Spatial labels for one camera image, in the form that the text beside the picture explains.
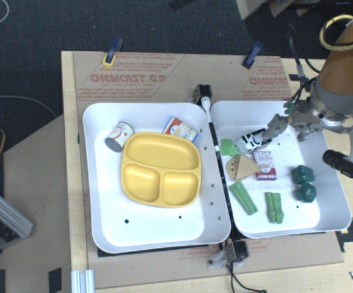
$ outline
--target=white container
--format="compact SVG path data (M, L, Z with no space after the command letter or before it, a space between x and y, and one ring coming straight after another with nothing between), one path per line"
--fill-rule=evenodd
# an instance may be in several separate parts
M119 121L135 132L162 133L172 116L199 132L194 141L202 160L198 198L182 208L131 200L121 185L122 153L104 140ZM216 244L231 229L227 203L206 114L191 103L97 103L83 115L89 171L92 234L108 253Z
M240 136L266 128L278 113L284 116L284 101L220 101L213 105L211 115L217 139L237 140ZM343 230L350 225L351 212L342 189L337 171L322 160L328 150L322 132L310 134L303 142L297 141L297 132L292 127L262 151L271 151L277 172L274 181L257 181L251 175L242 181L256 204L258 212L247 215L237 199L230 192L230 201L235 225L245 236L251 238L284 236L289 234L318 233ZM222 156L225 164L230 156ZM292 183L291 171L298 165L313 169L317 196L314 202L297 201L294 190L299 186ZM225 175L227 185L234 181ZM282 224L270 223L266 215L265 192L279 192L282 196L282 209L285 214Z

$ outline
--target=small box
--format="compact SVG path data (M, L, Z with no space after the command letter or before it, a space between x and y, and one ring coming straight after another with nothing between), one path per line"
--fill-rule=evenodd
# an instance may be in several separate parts
M276 180L273 155L270 151L256 151L253 153L254 161L261 167L261 171L256 173L257 180Z

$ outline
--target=dark background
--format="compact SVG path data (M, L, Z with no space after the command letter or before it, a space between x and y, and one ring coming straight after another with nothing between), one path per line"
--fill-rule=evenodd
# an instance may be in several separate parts
M353 15L353 0L322 0L303 16L290 7L276 18L263 4L245 21L236 0L182 0L179 8L180 0L6 1L10 12L0 24L0 96L36 99L57 115L62 113L61 51L108 51L119 36L126 52L245 55L259 41L264 45L260 55L292 57L286 37L292 23L304 48L300 56L325 59L328 52L318 40L322 25L342 13ZM0 1L0 19L4 14ZM332 30L335 38L340 28ZM5 150L53 118L36 103L1 98Z

